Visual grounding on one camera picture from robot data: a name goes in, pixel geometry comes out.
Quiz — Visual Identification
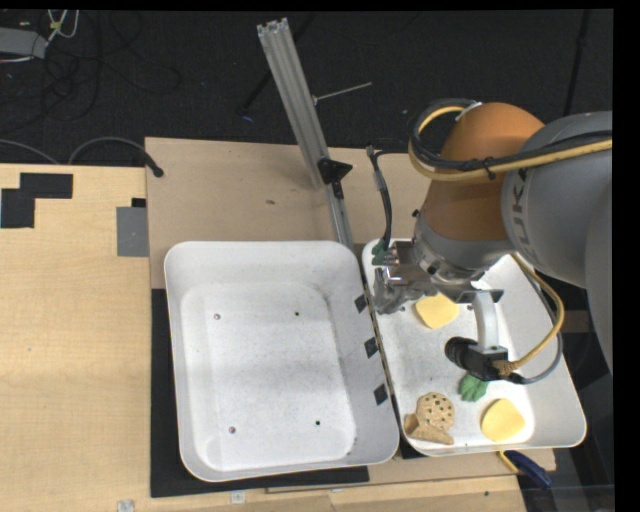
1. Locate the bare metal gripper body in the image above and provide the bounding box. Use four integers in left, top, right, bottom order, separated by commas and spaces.
385, 240, 485, 303

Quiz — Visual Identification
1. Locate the yellow toy chip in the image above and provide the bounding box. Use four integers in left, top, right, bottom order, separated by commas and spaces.
480, 397, 527, 444
415, 293, 461, 330

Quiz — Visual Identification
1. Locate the white plastic tray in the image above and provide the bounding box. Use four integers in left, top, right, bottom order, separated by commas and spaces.
163, 240, 401, 483
361, 237, 588, 458

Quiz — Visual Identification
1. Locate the green toy leaf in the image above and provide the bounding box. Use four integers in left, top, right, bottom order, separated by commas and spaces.
458, 373, 488, 404

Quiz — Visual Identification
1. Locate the tan round holed biscuit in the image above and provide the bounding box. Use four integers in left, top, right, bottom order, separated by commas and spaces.
415, 391, 457, 430

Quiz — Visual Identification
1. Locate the tan triangular toy chip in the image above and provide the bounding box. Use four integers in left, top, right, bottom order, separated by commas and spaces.
403, 412, 456, 447

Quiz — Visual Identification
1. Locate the brown cardboard board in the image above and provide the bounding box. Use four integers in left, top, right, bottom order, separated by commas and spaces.
144, 137, 558, 495

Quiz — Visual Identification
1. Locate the black cylinder on white bracket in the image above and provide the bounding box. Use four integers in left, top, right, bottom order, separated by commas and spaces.
444, 288, 511, 382

